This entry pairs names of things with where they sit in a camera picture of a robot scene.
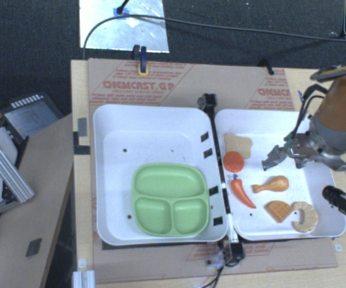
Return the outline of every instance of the toy bread slice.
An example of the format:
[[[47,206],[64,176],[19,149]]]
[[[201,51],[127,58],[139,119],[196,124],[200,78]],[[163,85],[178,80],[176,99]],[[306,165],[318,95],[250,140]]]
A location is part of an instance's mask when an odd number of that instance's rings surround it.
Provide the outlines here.
[[[317,211],[306,202],[295,202],[293,204],[294,210],[302,210],[303,222],[293,221],[294,228],[301,233],[307,233],[312,231],[318,224],[318,213]]]
[[[280,200],[273,200],[265,206],[269,214],[279,223],[287,218],[289,214],[293,211],[293,208]]]
[[[236,151],[242,155],[244,159],[250,158],[250,150],[252,140],[249,137],[239,137],[234,133],[225,134],[225,149],[226,152]]]

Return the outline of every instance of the aluminum rail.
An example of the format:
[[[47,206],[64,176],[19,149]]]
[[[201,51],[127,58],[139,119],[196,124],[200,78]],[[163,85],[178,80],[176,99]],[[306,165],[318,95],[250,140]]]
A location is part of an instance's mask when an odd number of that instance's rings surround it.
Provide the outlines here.
[[[6,157],[0,147],[0,176],[15,198],[24,203],[34,196],[33,190],[23,180],[16,167]]]

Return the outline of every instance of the black bracket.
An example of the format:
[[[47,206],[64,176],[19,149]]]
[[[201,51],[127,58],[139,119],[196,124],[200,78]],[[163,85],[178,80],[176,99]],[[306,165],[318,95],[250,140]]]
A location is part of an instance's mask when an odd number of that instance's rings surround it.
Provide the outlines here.
[[[338,210],[346,215],[346,195],[341,189],[333,187],[332,185],[326,186],[322,191],[322,196],[332,205],[338,207]]]
[[[213,149],[210,148],[210,149],[208,149],[207,151],[204,151],[204,152],[203,152],[203,158],[206,159],[207,157],[210,157],[212,154],[213,154]]]
[[[28,250],[26,251],[26,257],[31,257],[38,254],[41,248],[42,238],[32,240],[29,243]]]
[[[214,218],[213,219],[213,226],[221,225],[223,224],[223,219],[222,217]]]
[[[263,58],[261,61],[259,61],[258,67],[266,67],[267,68],[267,71],[269,72],[269,75],[270,76],[273,76],[274,75],[274,71],[273,71],[273,68],[270,66],[270,63],[267,59]]]
[[[217,194],[218,192],[218,186],[216,185],[215,187],[209,189],[209,196]]]
[[[17,200],[13,192],[11,192],[11,190],[5,183],[3,183],[3,186],[2,186],[2,198],[5,200],[6,204],[15,202]]]
[[[133,51],[131,52],[131,59],[132,60],[138,60],[140,59],[140,50],[141,47],[139,45],[134,45]]]
[[[78,131],[73,132],[74,155],[90,155],[90,146],[79,145]]]
[[[206,141],[209,138],[209,132],[206,132],[201,135],[201,142]]]

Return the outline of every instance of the cardboard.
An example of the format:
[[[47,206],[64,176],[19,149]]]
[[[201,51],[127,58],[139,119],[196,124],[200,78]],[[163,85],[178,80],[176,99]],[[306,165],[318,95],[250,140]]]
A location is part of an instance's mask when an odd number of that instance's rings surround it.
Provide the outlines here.
[[[204,93],[215,93],[221,109],[294,110],[285,70],[148,62],[140,77],[136,61],[91,59],[88,62],[89,116],[107,103],[196,107]],[[94,136],[91,140],[92,227],[97,283],[208,276],[206,259],[219,251],[216,243],[146,247],[111,247],[97,233]],[[258,242],[245,245],[246,258],[226,274],[331,268],[337,260],[330,239]]]

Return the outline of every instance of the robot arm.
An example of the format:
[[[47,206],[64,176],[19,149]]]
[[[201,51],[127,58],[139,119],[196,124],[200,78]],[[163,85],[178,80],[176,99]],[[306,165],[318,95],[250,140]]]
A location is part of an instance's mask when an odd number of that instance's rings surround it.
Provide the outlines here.
[[[294,130],[285,137],[283,147],[276,145],[262,161],[263,169],[276,166],[286,157],[293,158],[298,169],[304,167],[307,162],[322,162],[332,170],[346,173],[346,162],[341,155],[346,153],[346,66],[334,70],[319,71],[311,79],[324,82],[334,79],[329,90],[316,84],[310,86],[303,95],[302,108],[299,113]],[[310,120],[309,130],[298,133],[297,129],[306,115],[308,104],[315,97],[311,97],[314,91],[325,94],[324,99]],[[346,193],[327,186],[323,190],[323,197],[339,210],[346,214]]]

